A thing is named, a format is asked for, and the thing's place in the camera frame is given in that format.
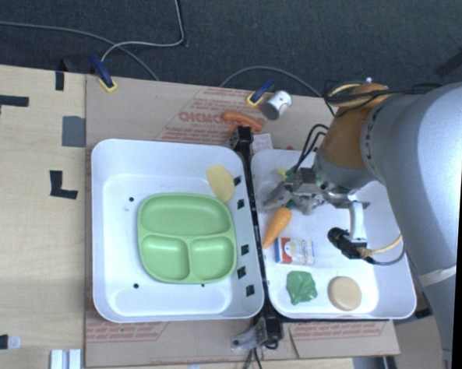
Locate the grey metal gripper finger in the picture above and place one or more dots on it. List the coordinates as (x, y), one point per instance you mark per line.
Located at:
(301, 208)
(276, 195)

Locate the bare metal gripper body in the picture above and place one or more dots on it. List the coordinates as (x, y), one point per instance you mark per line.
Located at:
(307, 186)

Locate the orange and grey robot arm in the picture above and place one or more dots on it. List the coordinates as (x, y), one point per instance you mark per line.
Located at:
(412, 159)

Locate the orange carrot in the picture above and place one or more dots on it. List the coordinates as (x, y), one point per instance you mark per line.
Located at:
(277, 225)

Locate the small white carton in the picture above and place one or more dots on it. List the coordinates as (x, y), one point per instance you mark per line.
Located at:
(295, 251)

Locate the pale pink packet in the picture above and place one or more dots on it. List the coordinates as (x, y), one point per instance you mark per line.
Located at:
(263, 141)

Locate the yellow potato chip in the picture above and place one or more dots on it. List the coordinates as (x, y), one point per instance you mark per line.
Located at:
(220, 182)

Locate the white plastic tray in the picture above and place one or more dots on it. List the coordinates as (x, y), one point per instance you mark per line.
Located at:
(115, 227)
(335, 260)

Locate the green lettuce leaf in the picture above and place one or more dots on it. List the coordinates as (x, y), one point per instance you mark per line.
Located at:
(300, 287)

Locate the orange sausage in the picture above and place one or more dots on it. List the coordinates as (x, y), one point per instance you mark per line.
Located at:
(243, 119)

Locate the white can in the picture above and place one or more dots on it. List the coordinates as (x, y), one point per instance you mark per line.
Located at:
(277, 104)

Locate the beige round biscuit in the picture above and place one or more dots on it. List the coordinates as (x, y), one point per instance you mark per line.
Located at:
(344, 293)

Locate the green divided plate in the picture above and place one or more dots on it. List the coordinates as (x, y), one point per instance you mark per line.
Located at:
(185, 235)

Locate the brown cardboard board red print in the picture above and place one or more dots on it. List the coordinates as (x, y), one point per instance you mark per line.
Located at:
(150, 108)

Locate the black cylinder on white bracket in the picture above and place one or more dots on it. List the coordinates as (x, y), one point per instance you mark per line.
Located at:
(345, 239)

